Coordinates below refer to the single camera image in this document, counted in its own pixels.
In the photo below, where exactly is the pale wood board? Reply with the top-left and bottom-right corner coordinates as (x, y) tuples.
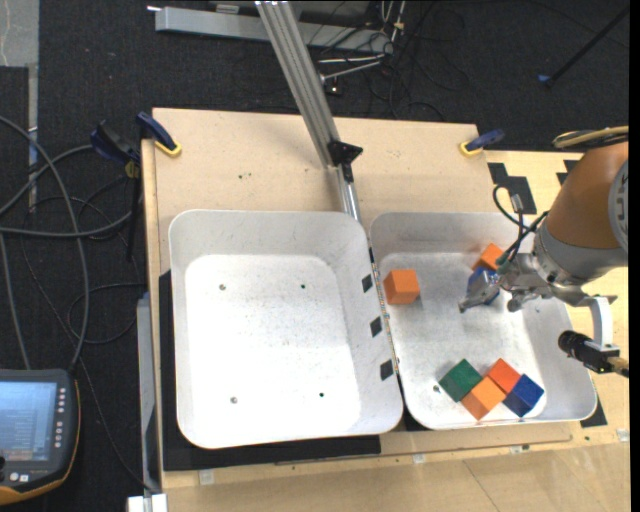
(141, 107), (574, 494)

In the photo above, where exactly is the black cylinder on white bracket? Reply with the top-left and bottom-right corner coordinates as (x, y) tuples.
(558, 294), (624, 375)

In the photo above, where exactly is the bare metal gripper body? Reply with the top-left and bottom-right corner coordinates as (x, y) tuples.
(495, 252), (564, 307)

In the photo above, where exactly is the blue cube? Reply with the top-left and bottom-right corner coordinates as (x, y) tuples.
(468, 266), (502, 307)
(502, 373), (545, 418)

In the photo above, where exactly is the white plastic tray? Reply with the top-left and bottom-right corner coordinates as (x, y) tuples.
(369, 211), (599, 431)
(168, 208), (404, 450)

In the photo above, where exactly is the orange cube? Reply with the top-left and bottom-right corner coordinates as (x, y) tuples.
(382, 269), (421, 306)
(460, 375), (508, 421)
(485, 357), (522, 395)
(472, 243), (506, 274)

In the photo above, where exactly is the green cube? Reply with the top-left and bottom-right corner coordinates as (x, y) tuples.
(438, 358), (484, 404)

